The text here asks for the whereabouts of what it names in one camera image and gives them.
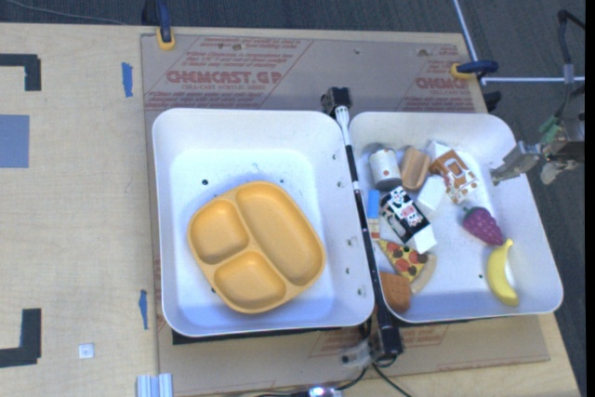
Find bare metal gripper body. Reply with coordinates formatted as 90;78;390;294
541;113;586;165

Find orange and white carton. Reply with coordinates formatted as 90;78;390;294
426;139;481;205

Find purple toy grapes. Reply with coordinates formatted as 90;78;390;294
461;205;505;247

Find white cube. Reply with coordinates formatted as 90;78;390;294
416;175;448;220

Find brown toy bread bun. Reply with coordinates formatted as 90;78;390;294
400;146;431;192

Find yellow banana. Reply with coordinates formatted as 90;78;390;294
485;238;521;308

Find black and white cow carton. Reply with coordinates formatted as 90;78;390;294
378;185;439;255

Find white plastic tray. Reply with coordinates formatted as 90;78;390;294
347;110;564;324
152;107;376;337

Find white can with orange dots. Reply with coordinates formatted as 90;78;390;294
368;147;403;192

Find toy pizza slice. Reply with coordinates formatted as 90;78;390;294
377;238;438;296

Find thin black and white rod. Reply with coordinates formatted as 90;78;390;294
334;105;395;331

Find brown toy waffle biscuit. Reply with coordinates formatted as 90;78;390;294
377;271;413;314

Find brown cardboard board red print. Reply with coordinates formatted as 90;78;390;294
140;32;552;396

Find orange divided plate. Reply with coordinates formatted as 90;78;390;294
186;180;326;315

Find black block with thin wires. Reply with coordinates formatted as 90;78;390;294
374;324;405;360
321;86;353;114

